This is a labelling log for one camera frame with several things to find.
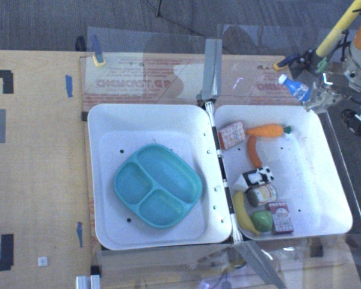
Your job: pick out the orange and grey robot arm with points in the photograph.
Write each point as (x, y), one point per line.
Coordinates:
(360, 41)

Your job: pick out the small can with pale label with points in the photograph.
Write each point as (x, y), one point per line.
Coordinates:
(263, 194)

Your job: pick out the green apple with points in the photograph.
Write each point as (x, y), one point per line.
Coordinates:
(262, 221)

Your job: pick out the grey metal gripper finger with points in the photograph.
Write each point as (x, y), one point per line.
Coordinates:
(316, 89)
(314, 105)

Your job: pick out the orange carrot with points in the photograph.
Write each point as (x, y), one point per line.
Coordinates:
(266, 130)

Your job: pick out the white plastic tray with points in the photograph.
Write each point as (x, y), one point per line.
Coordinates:
(313, 173)
(156, 122)

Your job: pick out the black and white milk carton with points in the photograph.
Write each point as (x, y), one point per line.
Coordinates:
(257, 175)

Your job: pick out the brown cardboard board red print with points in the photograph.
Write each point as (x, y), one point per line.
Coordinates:
(246, 71)

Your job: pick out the blue divided plate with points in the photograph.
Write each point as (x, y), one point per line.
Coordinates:
(165, 173)

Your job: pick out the black cylinder on white bracket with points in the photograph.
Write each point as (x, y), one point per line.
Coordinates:
(353, 120)

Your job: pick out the purple and white carton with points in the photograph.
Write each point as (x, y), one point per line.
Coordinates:
(281, 218)

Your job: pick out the orange and white carton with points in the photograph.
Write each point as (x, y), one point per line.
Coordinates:
(231, 135)

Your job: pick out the yellow banana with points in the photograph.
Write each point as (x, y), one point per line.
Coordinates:
(242, 212)

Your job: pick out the orange sausage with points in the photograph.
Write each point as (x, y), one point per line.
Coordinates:
(253, 152)

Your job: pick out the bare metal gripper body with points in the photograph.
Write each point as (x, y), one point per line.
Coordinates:
(338, 84)

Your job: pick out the blue bottle with white cap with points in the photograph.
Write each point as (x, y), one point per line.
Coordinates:
(296, 88)

